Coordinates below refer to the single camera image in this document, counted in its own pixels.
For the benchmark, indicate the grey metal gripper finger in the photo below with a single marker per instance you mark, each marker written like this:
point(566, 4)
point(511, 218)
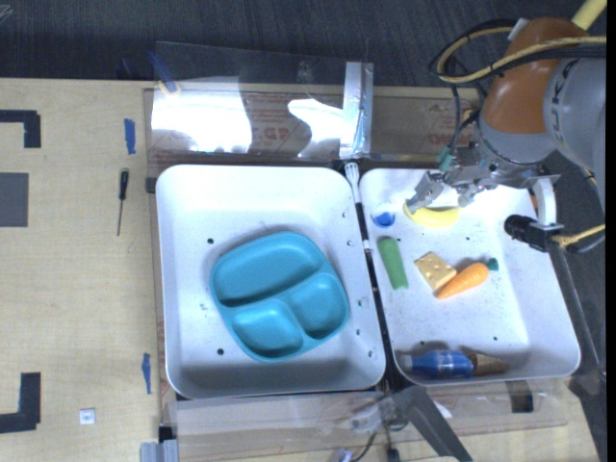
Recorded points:
point(468, 196)
point(426, 191)

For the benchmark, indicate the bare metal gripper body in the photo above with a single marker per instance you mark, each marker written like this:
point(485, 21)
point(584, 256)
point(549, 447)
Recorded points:
point(469, 171)

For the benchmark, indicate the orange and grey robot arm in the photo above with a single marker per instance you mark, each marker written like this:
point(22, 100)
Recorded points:
point(515, 94)

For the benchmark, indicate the yellow banana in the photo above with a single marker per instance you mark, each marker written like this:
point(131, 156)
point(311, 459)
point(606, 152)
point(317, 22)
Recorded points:
point(435, 217)

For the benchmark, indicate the small blue cap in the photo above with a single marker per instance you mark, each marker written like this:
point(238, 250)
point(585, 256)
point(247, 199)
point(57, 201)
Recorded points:
point(383, 219)

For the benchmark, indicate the yellow cheese slice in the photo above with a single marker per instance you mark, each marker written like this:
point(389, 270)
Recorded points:
point(433, 268)

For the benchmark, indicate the green cylinder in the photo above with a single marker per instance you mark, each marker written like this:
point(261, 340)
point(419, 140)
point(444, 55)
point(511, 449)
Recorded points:
point(392, 263)

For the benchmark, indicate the orange carrot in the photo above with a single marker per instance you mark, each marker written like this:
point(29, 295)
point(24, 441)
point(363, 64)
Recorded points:
point(464, 281)

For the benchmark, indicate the white plastic tray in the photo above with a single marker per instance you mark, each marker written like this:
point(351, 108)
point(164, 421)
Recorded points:
point(481, 325)
point(192, 258)

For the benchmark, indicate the brown ice cream cone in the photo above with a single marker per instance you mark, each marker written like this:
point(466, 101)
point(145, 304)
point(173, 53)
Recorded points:
point(488, 365)

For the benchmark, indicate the blue bottle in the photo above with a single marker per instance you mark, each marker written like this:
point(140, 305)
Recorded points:
point(440, 365)

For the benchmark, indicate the blue divided plate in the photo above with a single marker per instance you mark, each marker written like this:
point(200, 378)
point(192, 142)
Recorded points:
point(269, 277)

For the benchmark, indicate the pale yellow foam tube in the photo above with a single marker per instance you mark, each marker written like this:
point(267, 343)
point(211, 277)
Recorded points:
point(589, 5)

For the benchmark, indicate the black screwdriver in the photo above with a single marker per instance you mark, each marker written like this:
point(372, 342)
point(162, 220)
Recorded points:
point(123, 186)

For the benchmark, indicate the small white square piece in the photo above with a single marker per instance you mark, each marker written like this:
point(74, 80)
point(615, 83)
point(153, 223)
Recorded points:
point(87, 416)

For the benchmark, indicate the black cylinder on white bracket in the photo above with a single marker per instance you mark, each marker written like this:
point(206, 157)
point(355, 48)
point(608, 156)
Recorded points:
point(529, 231)

